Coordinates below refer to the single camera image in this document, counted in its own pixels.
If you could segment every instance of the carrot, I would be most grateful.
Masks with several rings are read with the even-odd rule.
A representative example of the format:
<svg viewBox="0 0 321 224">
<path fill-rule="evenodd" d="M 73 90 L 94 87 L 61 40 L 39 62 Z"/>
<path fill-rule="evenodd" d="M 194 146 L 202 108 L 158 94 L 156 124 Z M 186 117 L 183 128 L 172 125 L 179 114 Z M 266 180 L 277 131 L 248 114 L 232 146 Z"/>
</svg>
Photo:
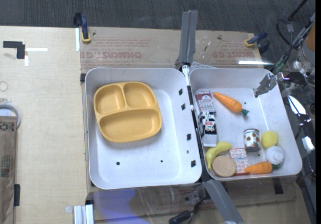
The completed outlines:
<svg viewBox="0 0 321 224">
<path fill-rule="evenodd" d="M 244 116 L 246 116 L 249 113 L 248 110 L 243 109 L 242 104 L 239 101 L 227 95 L 217 93 L 217 92 L 214 92 L 213 95 L 218 101 L 224 104 L 228 109 L 235 111 L 237 113 L 242 112 Z"/>
<path fill-rule="evenodd" d="M 255 174 L 267 174 L 270 173 L 273 169 L 273 166 L 269 162 L 260 162 L 252 166 L 244 168 L 245 172 L 251 172 Z"/>
</svg>

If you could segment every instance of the yellow banana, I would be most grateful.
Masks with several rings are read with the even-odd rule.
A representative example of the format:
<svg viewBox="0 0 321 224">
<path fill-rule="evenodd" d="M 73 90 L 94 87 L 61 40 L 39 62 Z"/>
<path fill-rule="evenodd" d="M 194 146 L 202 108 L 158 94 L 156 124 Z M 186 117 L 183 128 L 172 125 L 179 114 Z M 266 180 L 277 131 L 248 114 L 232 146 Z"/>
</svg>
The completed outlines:
<svg viewBox="0 0 321 224">
<path fill-rule="evenodd" d="M 232 148 L 232 145 L 228 142 L 218 142 L 216 147 L 211 147 L 205 155 L 207 168 L 210 170 L 212 168 L 212 162 L 215 157 L 224 151 L 228 151 Z"/>
</svg>

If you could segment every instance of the table surface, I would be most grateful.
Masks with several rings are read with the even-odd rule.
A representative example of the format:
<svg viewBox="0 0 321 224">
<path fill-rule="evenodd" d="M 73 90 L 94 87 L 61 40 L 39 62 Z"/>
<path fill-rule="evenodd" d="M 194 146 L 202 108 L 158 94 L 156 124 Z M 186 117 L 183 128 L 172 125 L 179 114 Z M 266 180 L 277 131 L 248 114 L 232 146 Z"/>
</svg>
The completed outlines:
<svg viewBox="0 0 321 224">
<path fill-rule="evenodd" d="M 112 28 L 96 29 L 112 32 Z M 88 185 L 86 172 L 87 141 L 80 82 L 84 55 L 81 56 L 77 48 L 77 32 L 75 28 L 0 27 L 1 41 L 21 41 L 26 48 L 48 49 L 28 52 L 29 65 L 25 66 L 24 60 L 16 58 L 16 49 L 0 48 L 0 81 L 8 84 L 6 91 L 0 91 L 0 98 L 11 100 L 21 115 L 16 167 L 16 184 L 21 186 L 21 196 L 20 206 L 15 207 L 16 224 L 72 223 L 68 207 L 84 205 L 87 195 L 96 191 Z M 117 32 L 128 35 L 126 29 L 117 29 Z M 173 34 L 166 37 L 173 39 L 174 36 L 171 45 L 177 47 L 180 31 Z M 243 39 L 249 34 L 239 35 L 238 38 Z M 285 190 L 288 195 L 274 203 L 247 198 L 245 205 L 242 202 L 246 196 L 237 193 L 232 199 L 239 205 L 237 208 L 246 223 L 308 223 L 300 188 L 291 182 Z M 168 223 L 174 215 L 141 216 L 138 220 Z M 134 223 L 132 218 L 103 222 Z M 204 208 L 193 223 L 223 223 L 223 220 L 217 210 Z"/>
</svg>

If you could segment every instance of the can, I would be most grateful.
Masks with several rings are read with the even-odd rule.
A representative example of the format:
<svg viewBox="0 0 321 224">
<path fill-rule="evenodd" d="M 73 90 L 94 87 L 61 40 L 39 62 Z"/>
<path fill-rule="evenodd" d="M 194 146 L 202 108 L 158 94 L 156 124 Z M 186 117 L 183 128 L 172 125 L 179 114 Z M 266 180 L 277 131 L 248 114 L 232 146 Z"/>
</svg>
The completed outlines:
<svg viewBox="0 0 321 224">
<path fill-rule="evenodd" d="M 261 150 L 260 132 L 257 129 L 246 129 L 243 133 L 244 148 L 247 152 L 254 153 Z"/>
</svg>

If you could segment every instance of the lemon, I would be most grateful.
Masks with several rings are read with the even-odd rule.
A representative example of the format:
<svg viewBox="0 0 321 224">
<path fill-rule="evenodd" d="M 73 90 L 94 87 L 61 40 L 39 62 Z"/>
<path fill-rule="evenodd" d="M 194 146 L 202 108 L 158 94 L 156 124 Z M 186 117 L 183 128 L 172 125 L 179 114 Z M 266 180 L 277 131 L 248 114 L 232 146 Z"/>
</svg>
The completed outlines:
<svg viewBox="0 0 321 224">
<path fill-rule="evenodd" d="M 264 148 L 269 148 L 277 144 L 278 137 L 274 131 L 266 131 L 261 136 L 261 143 Z"/>
</svg>

